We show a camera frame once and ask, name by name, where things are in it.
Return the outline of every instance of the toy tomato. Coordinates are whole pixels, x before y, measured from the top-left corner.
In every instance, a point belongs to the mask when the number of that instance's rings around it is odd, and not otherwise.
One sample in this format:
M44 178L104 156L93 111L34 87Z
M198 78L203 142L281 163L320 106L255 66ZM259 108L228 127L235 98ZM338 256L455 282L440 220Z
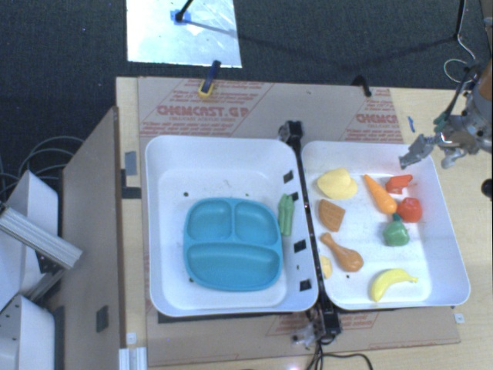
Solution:
M406 197L397 206L397 213L401 216L404 222L418 222L423 215L423 210L418 199Z

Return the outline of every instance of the blue pen mark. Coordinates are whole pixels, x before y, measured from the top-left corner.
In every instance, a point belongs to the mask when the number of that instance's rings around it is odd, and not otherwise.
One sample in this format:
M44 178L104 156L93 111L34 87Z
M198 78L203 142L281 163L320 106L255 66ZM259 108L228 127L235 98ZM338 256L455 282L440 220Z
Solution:
M415 133L416 130L414 130L414 121L413 121L413 119L410 116L408 116L407 117L407 120L409 121L409 127L411 128L411 132Z

